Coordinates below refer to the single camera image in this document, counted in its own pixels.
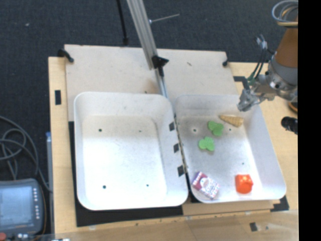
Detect pale wooden board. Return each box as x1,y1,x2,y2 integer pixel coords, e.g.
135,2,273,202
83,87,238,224
64,44,280,217

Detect thin black and white rod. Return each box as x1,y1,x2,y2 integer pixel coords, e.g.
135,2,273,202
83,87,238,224
174,113,189,178

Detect orange carton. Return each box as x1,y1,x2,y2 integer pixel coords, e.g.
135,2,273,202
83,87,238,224
234,174,254,194

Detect tan waffle cone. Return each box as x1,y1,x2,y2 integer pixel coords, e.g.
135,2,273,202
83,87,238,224
219,114,244,128

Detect white plastic tray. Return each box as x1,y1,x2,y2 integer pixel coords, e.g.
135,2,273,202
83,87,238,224
173,94,287,204
73,91,189,211

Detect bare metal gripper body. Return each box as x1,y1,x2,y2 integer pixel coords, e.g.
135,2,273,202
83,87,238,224
247,70,298,102

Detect pink and white carton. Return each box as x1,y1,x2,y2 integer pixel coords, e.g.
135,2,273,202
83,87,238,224
191,171,221,200

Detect green toy broccoli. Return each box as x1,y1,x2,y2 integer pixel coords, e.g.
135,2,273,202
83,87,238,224
198,136,216,152
207,120,225,137

